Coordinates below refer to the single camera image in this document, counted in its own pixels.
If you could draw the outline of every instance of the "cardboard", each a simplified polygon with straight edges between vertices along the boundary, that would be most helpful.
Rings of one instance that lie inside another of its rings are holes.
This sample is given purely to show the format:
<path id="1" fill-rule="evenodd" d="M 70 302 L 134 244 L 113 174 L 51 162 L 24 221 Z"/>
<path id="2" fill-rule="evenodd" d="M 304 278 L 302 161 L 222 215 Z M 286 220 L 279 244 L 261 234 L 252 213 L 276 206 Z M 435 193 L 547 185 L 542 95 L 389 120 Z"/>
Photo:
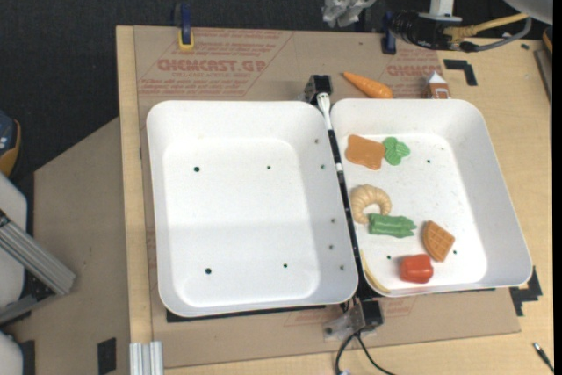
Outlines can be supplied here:
<path id="1" fill-rule="evenodd" d="M 332 78 L 332 101 L 365 95 L 342 76 L 370 76 L 394 96 L 419 98 L 432 73 L 442 74 L 436 53 L 397 42 L 383 54 L 380 35 L 195 28 L 195 46 L 183 52 L 171 27 L 135 26 L 147 251 L 154 340 L 162 341 L 167 368 L 337 350 L 322 324 L 339 306 L 168 322 L 158 294 L 155 225 L 148 167 L 146 117 L 168 99 L 296 99 L 314 74 Z M 507 289 L 380 300 L 385 324 L 369 346 L 419 343 L 520 330 Z"/>

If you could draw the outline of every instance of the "toy tomato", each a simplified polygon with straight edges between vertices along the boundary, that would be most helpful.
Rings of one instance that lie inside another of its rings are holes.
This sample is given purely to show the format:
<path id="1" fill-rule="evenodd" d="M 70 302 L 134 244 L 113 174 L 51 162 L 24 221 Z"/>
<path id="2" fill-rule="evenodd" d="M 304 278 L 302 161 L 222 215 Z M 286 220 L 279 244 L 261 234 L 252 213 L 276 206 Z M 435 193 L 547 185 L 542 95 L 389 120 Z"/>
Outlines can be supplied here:
<path id="1" fill-rule="evenodd" d="M 425 253 L 405 256 L 400 262 L 400 279 L 411 283 L 424 284 L 433 277 L 431 258 Z"/>

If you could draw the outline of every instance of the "empty white tray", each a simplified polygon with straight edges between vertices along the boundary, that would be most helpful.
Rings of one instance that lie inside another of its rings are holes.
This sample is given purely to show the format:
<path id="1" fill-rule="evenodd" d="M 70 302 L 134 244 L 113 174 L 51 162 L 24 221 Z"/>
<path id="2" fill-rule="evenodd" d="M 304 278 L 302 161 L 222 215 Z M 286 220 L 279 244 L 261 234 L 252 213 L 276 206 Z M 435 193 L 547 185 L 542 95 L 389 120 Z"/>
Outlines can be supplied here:
<path id="1" fill-rule="evenodd" d="M 357 267 L 316 108 L 170 100 L 151 109 L 147 131 L 158 286 L 172 313 L 353 296 Z"/>
<path id="2" fill-rule="evenodd" d="M 521 285 L 529 279 L 529 251 L 485 121 L 472 104 L 345 99 L 334 105 L 331 117 L 349 192 L 360 184 L 381 188 L 393 203 L 390 215 L 406 216 L 417 226 L 414 236 L 398 239 L 368 234 L 367 226 L 355 224 L 358 246 L 379 283 L 371 286 L 375 291 L 398 297 Z M 393 136 L 411 153 L 397 166 L 383 160 L 381 169 L 368 169 L 344 156 L 351 134 L 378 142 Z M 401 258 L 426 253 L 426 220 L 453 234 L 455 243 L 444 262 L 432 262 L 434 275 L 427 284 L 401 281 Z"/>

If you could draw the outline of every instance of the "carrot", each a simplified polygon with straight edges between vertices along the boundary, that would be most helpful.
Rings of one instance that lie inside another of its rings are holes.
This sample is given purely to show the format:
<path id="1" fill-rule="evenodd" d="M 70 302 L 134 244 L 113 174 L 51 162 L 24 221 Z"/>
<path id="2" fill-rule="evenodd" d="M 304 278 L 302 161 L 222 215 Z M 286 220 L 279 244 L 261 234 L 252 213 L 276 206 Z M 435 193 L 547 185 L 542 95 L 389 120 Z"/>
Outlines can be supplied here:
<path id="1" fill-rule="evenodd" d="M 384 83 L 351 72 L 343 72 L 343 76 L 371 98 L 393 98 L 393 90 Z"/>

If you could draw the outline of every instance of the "black marker on table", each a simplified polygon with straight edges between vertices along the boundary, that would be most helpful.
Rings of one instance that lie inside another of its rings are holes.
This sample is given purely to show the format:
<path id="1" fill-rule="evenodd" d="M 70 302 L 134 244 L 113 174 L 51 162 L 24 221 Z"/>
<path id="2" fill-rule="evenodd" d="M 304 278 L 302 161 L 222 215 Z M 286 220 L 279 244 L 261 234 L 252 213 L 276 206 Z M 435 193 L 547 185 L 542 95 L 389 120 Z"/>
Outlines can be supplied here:
<path id="1" fill-rule="evenodd" d="M 554 373 L 554 366 L 551 364 L 551 360 L 546 356 L 546 353 L 544 353 L 543 348 L 537 343 L 533 343 L 533 347 L 535 347 L 535 350 L 537 351 L 541 359 L 544 361 L 544 363 L 551 368 L 552 373 Z"/>

